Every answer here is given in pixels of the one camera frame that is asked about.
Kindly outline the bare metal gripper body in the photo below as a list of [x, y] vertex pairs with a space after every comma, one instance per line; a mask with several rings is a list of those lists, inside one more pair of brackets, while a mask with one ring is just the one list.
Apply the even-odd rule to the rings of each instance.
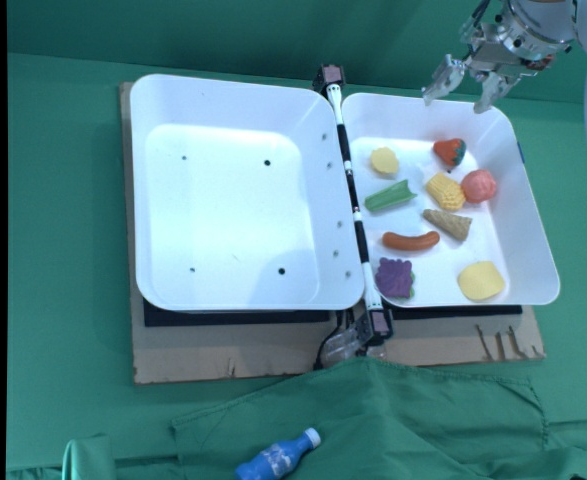
[[482, 22], [470, 17], [461, 27], [461, 42], [468, 48], [463, 64], [475, 78], [487, 79], [490, 73], [506, 79], [535, 76], [571, 49], [570, 39], [541, 35], [514, 15], [497, 18]]

